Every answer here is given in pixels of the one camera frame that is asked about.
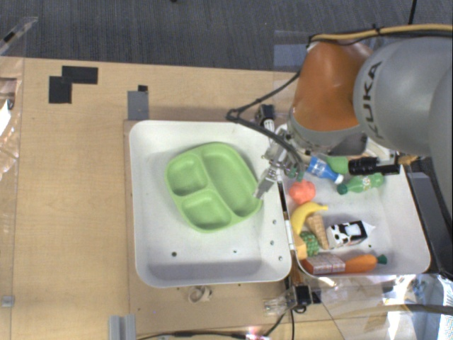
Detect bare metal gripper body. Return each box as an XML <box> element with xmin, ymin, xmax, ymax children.
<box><xmin>262</xmin><ymin>130</ymin><xmax>307</xmax><ymax>177</ymax></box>

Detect orange red tomato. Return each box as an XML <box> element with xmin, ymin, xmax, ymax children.
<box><xmin>288</xmin><ymin>179</ymin><xmax>316</xmax><ymax>205</ymax></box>

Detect blue and white bottle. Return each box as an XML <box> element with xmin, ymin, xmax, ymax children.
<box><xmin>304</xmin><ymin>156</ymin><xmax>345</xmax><ymax>185</ymax></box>

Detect yellow banana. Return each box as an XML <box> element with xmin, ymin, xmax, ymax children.
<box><xmin>289</xmin><ymin>201</ymin><xmax>329</xmax><ymax>235</ymax></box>

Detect green divided plate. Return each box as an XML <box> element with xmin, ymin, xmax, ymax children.
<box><xmin>164</xmin><ymin>142</ymin><xmax>264</xmax><ymax>234</ymax></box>

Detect thin black and white rod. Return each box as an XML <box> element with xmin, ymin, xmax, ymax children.
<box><xmin>278</xmin><ymin>178</ymin><xmax>295</xmax><ymax>251</ymax></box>

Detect green pear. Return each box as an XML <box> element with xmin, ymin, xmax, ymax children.
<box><xmin>325</xmin><ymin>155</ymin><xmax>351</xmax><ymax>175</ymax></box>

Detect tan waffle cone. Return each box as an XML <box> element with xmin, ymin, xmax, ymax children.
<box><xmin>305</xmin><ymin>213</ymin><xmax>331</xmax><ymax>251</ymax></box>

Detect green grapes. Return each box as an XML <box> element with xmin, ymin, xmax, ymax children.
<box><xmin>299</xmin><ymin>230</ymin><xmax>321</xmax><ymax>258</ymax></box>

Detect orange yellow cube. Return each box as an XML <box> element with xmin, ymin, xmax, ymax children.
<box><xmin>293</xmin><ymin>241</ymin><xmax>309</xmax><ymax>261</ymax></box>

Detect green soda bottle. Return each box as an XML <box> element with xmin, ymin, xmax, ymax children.
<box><xmin>336</xmin><ymin>172</ymin><xmax>386</xmax><ymax>196</ymax></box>

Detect white plastic tray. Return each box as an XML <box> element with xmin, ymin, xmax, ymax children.
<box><xmin>128</xmin><ymin>120</ymin><xmax>293</xmax><ymax>289</ymax></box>
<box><xmin>281</xmin><ymin>125</ymin><xmax>432</xmax><ymax>279</ymax></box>

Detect black and white milk carton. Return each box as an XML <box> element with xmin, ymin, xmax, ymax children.
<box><xmin>325</xmin><ymin>220</ymin><xmax>377</xmax><ymax>250</ymax></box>

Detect red and pink packet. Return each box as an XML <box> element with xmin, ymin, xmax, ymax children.
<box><xmin>301</xmin><ymin>253</ymin><xmax>346</xmax><ymax>276</ymax></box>

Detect orange carrot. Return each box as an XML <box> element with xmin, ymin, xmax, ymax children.
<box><xmin>343</xmin><ymin>254</ymin><xmax>388</xmax><ymax>274</ymax></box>

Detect beige crumpled strip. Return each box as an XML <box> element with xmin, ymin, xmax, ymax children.
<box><xmin>188</xmin><ymin>285</ymin><xmax>214</xmax><ymax>305</ymax></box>

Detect black block with thin wires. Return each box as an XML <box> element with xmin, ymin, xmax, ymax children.
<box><xmin>258</xmin><ymin>103</ymin><xmax>277</xmax><ymax>128</ymax></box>
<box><xmin>294</xmin><ymin>285</ymin><xmax>313</xmax><ymax>306</ymax></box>

